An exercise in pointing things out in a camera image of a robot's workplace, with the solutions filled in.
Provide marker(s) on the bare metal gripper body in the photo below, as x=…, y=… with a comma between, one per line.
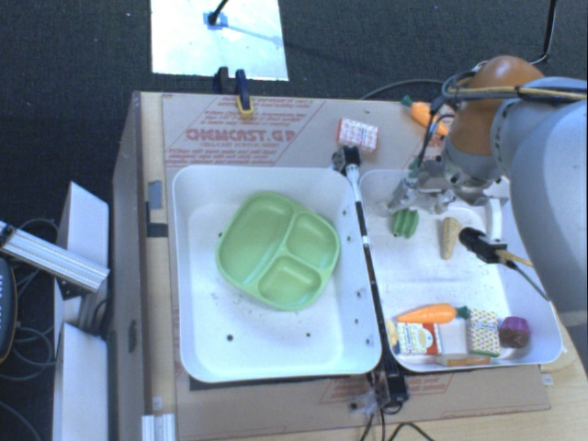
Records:
x=464, y=190

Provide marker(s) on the purple and brown toy cupcake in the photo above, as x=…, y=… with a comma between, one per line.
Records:
x=513, y=331

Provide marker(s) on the white orange and yellow carton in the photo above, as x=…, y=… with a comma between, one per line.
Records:
x=418, y=338

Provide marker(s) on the brown cardboard board red print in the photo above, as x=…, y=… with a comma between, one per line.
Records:
x=257, y=127

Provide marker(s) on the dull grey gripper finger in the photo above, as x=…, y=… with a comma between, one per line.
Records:
x=443, y=202
x=400, y=198

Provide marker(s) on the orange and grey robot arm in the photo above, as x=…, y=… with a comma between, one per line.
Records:
x=537, y=154

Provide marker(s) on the yellow patterned carton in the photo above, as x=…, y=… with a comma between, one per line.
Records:
x=482, y=333

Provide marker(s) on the flat orange toy slice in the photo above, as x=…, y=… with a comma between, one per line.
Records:
x=461, y=360

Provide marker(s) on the beige toy ice cream cone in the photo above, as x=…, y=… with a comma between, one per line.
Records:
x=450, y=237

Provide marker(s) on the orange toy carrot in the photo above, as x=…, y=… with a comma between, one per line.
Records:
x=420, y=110
x=427, y=314

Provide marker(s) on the black cylinder on white bracket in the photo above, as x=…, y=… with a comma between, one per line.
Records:
x=478, y=242

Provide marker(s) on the orange and white patterned carton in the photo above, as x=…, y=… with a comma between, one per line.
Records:
x=358, y=135

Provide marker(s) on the green ridged toy vegetable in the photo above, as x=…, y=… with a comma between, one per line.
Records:
x=405, y=223

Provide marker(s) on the thin black and white rod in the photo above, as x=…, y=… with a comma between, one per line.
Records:
x=369, y=260

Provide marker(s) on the white plastic tray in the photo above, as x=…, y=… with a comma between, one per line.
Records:
x=275, y=338
x=427, y=278

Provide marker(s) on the green divided plate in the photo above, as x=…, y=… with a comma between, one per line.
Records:
x=275, y=251

